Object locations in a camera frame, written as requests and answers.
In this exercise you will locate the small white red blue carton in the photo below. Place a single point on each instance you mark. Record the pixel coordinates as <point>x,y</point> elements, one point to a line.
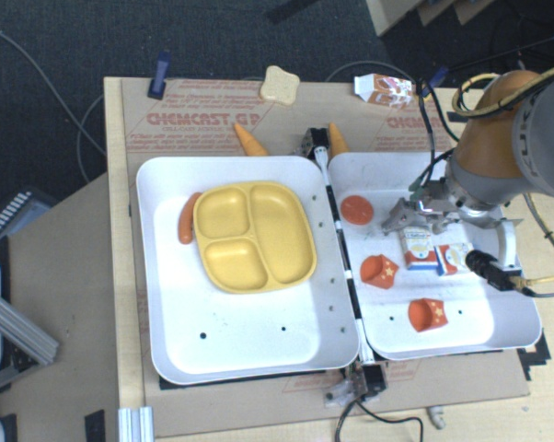
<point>417,251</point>
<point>452,259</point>

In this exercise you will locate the black cylinder on white bracket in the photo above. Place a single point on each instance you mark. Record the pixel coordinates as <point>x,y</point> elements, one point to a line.
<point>486,265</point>

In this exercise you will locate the red round disc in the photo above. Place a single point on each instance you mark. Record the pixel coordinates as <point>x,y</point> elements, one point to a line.
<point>356,209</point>

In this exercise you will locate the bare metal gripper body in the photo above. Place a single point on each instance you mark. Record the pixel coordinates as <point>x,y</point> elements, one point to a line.
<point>442,201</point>

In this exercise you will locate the beige toy bread slice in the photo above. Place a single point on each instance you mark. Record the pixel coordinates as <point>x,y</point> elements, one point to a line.
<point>279,85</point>

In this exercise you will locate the white plastic tray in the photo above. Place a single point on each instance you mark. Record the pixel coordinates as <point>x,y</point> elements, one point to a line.
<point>387,177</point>
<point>240,329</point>

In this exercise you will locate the thin black and white rod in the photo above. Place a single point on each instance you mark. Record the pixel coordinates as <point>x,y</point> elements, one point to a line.
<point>346,265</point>

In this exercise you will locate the red fries box yellow stars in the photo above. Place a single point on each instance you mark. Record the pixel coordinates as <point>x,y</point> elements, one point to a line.
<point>428,315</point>
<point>379,272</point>

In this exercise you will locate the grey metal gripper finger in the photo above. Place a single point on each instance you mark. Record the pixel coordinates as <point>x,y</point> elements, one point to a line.
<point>399,214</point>
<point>438,224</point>

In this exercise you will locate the orange toy carrot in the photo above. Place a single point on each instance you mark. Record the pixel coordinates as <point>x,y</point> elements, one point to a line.
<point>251,143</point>
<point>338,141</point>

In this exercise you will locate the brown cardboard board red print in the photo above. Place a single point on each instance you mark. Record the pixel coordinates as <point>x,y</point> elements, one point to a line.
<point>194,122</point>

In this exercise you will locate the white and orange carton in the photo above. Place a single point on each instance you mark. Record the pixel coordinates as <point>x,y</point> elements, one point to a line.
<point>385,91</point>

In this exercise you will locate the yellow divided plate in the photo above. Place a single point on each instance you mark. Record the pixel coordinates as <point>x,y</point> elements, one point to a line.
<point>277,228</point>

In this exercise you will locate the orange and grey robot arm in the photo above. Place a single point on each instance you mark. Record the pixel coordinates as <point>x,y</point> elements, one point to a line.
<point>498,145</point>

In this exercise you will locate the orange toy sausage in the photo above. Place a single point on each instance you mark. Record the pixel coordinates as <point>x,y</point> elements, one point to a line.
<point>185,224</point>

